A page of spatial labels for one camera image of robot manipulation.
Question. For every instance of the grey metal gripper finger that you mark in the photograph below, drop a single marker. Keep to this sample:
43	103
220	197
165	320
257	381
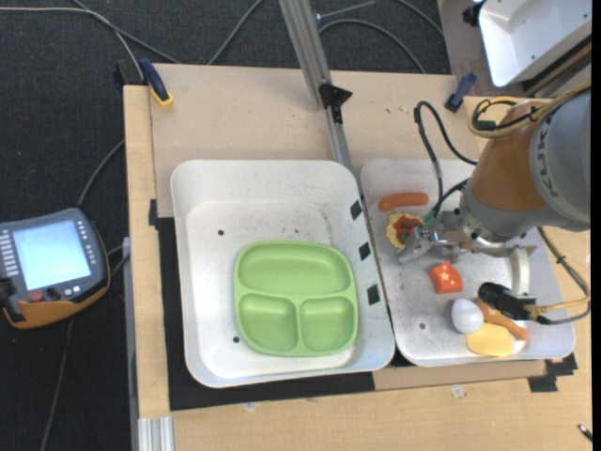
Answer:
419	234
409	253

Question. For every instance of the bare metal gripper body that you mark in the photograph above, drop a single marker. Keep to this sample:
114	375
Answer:
453	233

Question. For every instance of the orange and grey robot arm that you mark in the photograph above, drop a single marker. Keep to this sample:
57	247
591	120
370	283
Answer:
521	172

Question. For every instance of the yellow and red pizza slice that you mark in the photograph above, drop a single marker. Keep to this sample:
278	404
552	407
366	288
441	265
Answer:
399	226

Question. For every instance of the orange toy sausage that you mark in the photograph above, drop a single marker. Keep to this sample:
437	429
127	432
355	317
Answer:
404	201

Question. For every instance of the orange wedge with yellow stars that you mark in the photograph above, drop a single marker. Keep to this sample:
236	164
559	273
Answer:
446	277

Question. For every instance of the white plastic tray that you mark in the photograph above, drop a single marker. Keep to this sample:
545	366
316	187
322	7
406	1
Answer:
263	195
413	313

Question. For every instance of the white toy egg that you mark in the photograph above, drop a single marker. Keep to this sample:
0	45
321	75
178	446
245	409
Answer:
466	316

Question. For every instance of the orange brown toy drumstick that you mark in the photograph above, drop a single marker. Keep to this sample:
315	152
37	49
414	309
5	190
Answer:
493	316

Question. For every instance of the yellow cheese slice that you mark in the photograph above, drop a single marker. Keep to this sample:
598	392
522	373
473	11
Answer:
490	342

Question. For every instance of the green divided plate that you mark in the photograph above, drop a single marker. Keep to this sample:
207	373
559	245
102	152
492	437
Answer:
293	294

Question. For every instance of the brown cardboard board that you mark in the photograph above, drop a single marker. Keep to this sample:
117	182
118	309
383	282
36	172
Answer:
244	115

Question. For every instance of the black cylinder on white bracket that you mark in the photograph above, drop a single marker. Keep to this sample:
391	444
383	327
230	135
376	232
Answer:
504	299

